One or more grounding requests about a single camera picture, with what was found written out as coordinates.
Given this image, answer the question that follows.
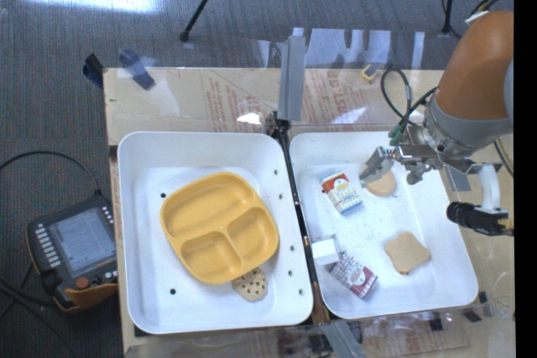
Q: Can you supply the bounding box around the black block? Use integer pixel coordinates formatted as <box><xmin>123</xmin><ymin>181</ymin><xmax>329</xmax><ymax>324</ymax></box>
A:
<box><xmin>271</xmin><ymin>117</ymin><xmax>292</xmax><ymax>139</ymax></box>

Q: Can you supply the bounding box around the orange white and blue carton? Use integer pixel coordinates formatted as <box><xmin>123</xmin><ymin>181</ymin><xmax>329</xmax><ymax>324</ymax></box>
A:
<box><xmin>320</xmin><ymin>170</ymin><xmax>364</xmax><ymax>216</ymax></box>

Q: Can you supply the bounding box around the yellow divided plate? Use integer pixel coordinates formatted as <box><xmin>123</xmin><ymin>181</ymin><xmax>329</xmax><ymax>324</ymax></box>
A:
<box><xmin>159</xmin><ymin>171</ymin><xmax>281</xmax><ymax>286</ymax></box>

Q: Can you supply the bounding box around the round tan biscuit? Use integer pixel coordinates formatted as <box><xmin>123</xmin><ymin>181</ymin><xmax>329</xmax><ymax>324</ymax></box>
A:
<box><xmin>364</xmin><ymin>169</ymin><xmax>398</xmax><ymax>198</ymax></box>

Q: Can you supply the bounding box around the red and white carton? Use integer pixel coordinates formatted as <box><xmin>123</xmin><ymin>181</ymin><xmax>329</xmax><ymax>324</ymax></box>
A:
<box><xmin>328</xmin><ymin>251</ymin><xmax>378</xmax><ymax>300</ymax></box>

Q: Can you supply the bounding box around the tan bread slice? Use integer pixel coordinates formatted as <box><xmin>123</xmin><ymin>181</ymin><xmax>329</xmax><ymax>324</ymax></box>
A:
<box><xmin>383</xmin><ymin>231</ymin><xmax>432</xmax><ymax>276</ymax></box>

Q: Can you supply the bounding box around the brown cardboard board red print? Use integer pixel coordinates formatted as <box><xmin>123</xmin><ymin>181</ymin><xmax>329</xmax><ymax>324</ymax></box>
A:
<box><xmin>102</xmin><ymin>66</ymin><xmax>515</xmax><ymax>358</ymax></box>

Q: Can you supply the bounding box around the white cube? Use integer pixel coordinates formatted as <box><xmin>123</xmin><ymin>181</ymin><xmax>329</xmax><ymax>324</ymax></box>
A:
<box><xmin>310</xmin><ymin>236</ymin><xmax>341</xmax><ymax>267</ymax></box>

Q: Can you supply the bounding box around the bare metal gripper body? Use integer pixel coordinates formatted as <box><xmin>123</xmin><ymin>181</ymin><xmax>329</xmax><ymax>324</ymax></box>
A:
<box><xmin>395</xmin><ymin>123</ymin><xmax>478</xmax><ymax>174</ymax></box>

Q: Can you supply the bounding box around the tan biscuit with dark dots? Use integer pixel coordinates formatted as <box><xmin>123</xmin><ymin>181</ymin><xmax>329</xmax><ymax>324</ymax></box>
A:
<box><xmin>231</xmin><ymin>267</ymin><xmax>269</xmax><ymax>303</ymax></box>

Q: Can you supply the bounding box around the black cylinder on white bracket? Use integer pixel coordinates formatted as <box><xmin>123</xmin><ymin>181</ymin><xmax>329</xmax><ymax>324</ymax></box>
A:
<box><xmin>446</xmin><ymin>163</ymin><xmax>514</xmax><ymax>238</ymax></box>

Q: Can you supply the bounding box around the white plastic tray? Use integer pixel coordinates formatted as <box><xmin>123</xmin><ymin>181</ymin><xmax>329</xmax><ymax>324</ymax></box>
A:
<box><xmin>289</xmin><ymin>131</ymin><xmax>480</xmax><ymax>321</ymax></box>
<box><xmin>117</xmin><ymin>131</ymin><xmax>315</xmax><ymax>335</ymax></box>

